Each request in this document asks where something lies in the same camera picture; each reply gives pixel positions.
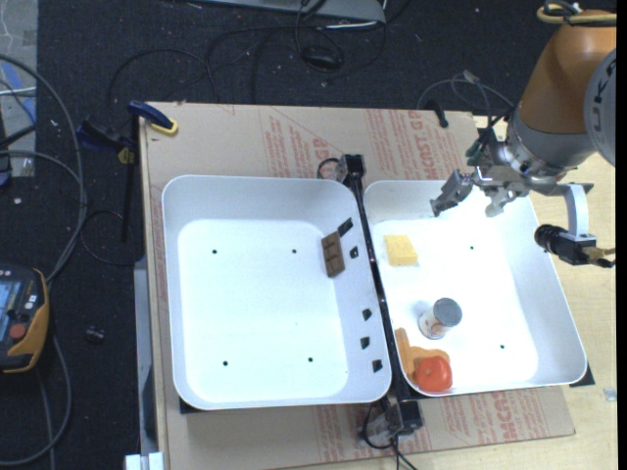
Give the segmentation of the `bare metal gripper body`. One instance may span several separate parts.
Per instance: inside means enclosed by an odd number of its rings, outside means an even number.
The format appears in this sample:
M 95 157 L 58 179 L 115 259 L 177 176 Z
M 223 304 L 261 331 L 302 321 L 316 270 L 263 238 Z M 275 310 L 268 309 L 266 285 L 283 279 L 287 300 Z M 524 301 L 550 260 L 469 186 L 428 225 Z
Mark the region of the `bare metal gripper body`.
M 519 141 L 492 137 L 471 153 L 472 179 L 492 203 L 510 203 L 530 191 L 549 192 L 559 168 L 538 159 Z

